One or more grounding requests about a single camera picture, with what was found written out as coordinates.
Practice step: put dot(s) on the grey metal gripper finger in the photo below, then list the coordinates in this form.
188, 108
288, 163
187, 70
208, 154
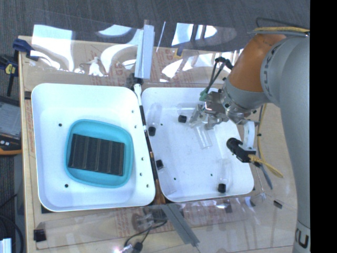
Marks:
197, 114
211, 122

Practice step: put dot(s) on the white plastic tray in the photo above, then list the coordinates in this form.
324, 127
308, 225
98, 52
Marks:
52, 151
189, 165

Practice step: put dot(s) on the brown cardboard board red print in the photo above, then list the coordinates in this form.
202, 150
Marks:
110, 224

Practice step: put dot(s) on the clear plastic bottle black cap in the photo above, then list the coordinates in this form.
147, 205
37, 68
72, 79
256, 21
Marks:
153, 116
185, 111
166, 178
223, 173

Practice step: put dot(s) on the black cylinder on white bracket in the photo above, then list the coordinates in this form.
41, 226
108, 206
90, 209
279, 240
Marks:
241, 149

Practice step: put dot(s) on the black ribbed rectangular block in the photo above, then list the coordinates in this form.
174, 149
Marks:
96, 154

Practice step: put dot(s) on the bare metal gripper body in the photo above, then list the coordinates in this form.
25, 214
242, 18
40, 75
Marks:
219, 105

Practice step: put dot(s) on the blue plate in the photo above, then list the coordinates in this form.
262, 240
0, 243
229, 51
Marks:
76, 179

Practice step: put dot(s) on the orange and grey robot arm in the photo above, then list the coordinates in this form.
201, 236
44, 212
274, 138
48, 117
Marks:
287, 88

